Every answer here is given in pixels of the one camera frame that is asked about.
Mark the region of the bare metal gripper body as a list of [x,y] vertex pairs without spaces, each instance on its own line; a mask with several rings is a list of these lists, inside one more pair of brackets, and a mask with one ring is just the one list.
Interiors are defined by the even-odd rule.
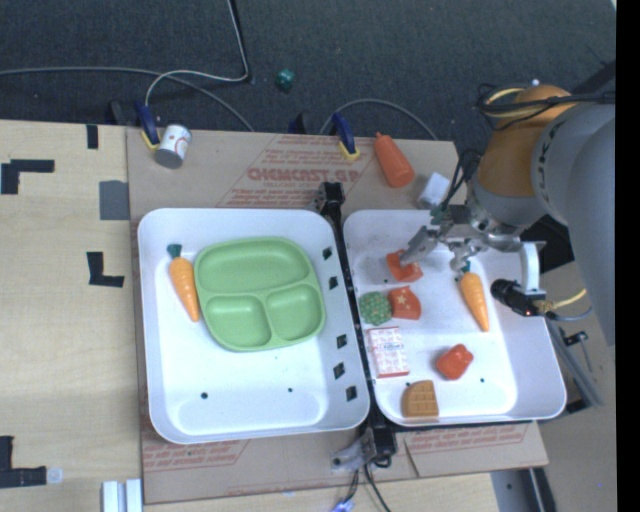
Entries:
[[439,205],[432,210],[432,225],[439,242],[470,252],[515,252],[522,245],[522,228],[500,222],[478,206]]

